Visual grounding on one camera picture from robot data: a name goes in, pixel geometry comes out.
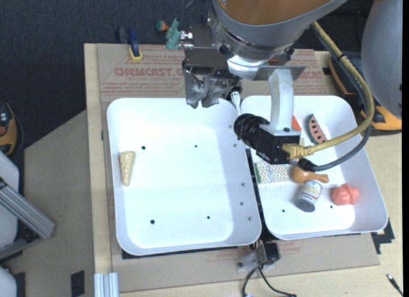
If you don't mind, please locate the black block with thin wires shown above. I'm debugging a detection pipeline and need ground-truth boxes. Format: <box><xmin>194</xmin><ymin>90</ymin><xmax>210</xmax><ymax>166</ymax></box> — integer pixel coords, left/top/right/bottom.
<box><xmin>235</xmin><ymin>241</ymin><xmax>281</xmax><ymax>273</ymax></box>

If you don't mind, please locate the brown cardboard board red print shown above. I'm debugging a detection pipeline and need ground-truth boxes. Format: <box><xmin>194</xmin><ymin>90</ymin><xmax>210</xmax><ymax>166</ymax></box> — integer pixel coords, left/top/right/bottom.
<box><xmin>96</xmin><ymin>43</ymin><xmax>381</xmax><ymax>293</ymax></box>

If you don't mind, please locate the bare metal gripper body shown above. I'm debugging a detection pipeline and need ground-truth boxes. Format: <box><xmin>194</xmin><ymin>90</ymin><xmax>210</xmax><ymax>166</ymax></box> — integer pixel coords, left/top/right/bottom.
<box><xmin>182</xmin><ymin>13</ymin><xmax>294</xmax><ymax>89</ymax></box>

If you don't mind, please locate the watermelon slice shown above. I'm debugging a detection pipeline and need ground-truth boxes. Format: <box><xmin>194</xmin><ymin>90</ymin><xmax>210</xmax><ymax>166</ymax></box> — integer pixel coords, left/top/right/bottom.
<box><xmin>307</xmin><ymin>113</ymin><xmax>328</xmax><ymax>145</ymax></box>

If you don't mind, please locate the black cylinder on white bracket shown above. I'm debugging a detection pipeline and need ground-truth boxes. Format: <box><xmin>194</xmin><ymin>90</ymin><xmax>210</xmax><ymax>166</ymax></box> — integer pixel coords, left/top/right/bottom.
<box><xmin>233</xmin><ymin>65</ymin><xmax>307</xmax><ymax>165</ymax></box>

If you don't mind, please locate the orange-pink lumpy toy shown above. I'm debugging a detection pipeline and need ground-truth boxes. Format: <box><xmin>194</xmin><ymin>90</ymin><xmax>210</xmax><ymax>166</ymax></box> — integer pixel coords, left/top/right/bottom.
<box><xmin>331</xmin><ymin>183</ymin><xmax>360</xmax><ymax>207</ymax></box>

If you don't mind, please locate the small white labelled can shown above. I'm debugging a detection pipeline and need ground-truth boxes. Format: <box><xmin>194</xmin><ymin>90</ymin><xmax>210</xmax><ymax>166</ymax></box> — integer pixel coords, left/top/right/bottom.
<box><xmin>295</xmin><ymin>179</ymin><xmax>324</xmax><ymax>213</ymax></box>

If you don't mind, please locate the yellow waffle cone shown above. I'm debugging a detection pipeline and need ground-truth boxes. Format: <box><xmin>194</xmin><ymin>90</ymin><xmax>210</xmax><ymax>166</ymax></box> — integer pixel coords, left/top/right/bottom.
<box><xmin>118</xmin><ymin>150</ymin><xmax>136</xmax><ymax>187</ymax></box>

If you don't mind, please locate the white plastic tray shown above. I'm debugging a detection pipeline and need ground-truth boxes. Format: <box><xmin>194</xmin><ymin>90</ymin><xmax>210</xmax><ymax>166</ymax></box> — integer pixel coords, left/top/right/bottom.
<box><xmin>105</xmin><ymin>96</ymin><xmax>263</xmax><ymax>256</ymax></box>
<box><xmin>239</xmin><ymin>95</ymin><xmax>389</xmax><ymax>241</ymax></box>

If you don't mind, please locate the white and green patterned packet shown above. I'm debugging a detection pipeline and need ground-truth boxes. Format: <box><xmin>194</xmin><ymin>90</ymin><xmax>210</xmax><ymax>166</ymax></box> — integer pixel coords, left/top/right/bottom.
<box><xmin>254</xmin><ymin>161</ymin><xmax>290</xmax><ymax>185</ymax></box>

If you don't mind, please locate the brown chicken drumstick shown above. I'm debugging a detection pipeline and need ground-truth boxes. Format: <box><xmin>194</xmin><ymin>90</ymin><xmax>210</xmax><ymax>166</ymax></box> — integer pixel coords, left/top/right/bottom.
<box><xmin>289</xmin><ymin>165</ymin><xmax>330</xmax><ymax>185</ymax></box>

